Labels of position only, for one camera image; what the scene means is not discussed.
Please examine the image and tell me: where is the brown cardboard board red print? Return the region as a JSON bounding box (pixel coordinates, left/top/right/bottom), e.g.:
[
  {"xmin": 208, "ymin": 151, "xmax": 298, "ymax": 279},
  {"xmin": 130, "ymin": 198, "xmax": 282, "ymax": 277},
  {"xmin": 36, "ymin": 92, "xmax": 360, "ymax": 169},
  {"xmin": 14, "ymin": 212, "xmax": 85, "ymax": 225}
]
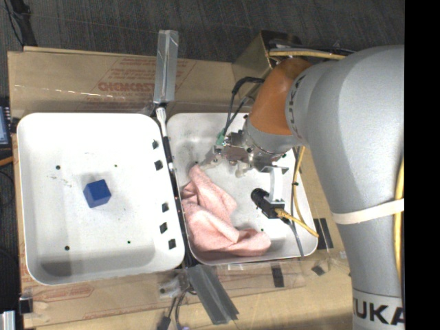
[{"xmin": 6, "ymin": 45, "xmax": 355, "ymax": 330}]

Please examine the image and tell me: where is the thin black and white rod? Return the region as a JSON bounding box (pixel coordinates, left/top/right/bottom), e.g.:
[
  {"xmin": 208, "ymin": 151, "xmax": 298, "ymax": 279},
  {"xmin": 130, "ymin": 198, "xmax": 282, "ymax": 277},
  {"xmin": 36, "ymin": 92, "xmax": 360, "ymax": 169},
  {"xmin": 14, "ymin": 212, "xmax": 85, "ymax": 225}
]
[{"xmin": 155, "ymin": 106, "xmax": 189, "ymax": 268}]

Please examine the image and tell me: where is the blue cube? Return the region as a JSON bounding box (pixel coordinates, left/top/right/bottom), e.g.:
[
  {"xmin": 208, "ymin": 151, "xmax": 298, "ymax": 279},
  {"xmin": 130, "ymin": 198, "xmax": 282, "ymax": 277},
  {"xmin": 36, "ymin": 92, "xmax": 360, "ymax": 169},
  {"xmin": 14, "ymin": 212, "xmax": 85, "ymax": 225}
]
[{"xmin": 82, "ymin": 179, "xmax": 113, "ymax": 209}]

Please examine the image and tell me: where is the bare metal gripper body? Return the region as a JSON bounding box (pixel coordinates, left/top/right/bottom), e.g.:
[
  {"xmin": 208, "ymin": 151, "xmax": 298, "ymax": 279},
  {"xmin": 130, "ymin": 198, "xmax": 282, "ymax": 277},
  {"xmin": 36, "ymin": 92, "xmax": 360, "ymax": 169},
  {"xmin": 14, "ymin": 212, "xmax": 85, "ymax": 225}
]
[{"xmin": 212, "ymin": 130, "xmax": 287, "ymax": 172}]

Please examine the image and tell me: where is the white plastic tray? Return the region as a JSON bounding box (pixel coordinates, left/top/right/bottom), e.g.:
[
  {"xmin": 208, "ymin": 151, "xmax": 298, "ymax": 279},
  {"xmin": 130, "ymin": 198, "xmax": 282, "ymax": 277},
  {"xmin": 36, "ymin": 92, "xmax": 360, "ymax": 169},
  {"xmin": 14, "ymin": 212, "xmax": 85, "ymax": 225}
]
[
  {"xmin": 16, "ymin": 112, "xmax": 186, "ymax": 286},
  {"xmin": 165, "ymin": 111, "xmax": 319, "ymax": 266}
]

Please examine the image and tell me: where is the pink cloth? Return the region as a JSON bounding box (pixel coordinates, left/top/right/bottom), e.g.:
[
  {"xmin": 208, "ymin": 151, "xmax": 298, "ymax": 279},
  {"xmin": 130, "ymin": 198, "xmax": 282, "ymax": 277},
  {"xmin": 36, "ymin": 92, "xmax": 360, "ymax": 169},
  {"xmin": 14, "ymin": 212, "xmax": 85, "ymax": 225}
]
[{"xmin": 180, "ymin": 163, "xmax": 273, "ymax": 258}]

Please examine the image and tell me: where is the black cylinder on white bracket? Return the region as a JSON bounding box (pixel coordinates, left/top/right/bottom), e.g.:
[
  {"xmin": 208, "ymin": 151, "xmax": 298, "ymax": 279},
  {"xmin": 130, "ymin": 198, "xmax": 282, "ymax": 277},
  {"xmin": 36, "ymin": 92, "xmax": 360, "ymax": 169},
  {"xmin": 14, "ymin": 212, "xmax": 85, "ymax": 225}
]
[{"xmin": 250, "ymin": 165, "xmax": 290, "ymax": 220}]

